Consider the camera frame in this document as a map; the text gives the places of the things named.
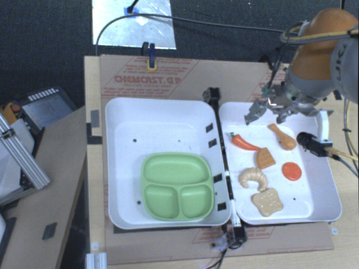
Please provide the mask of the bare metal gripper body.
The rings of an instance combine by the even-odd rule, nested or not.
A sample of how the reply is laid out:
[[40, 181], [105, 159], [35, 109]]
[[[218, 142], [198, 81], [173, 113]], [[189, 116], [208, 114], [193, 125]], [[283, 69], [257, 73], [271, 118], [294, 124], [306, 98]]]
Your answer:
[[307, 117], [316, 116], [321, 109], [316, 109], [320, 99], [312, 98], [298, 90], [291, 82], [271, 87], [268, 93], [269, 109], [278, 115], [281, 109], [292, 109], [294, 114], [303, 114]]

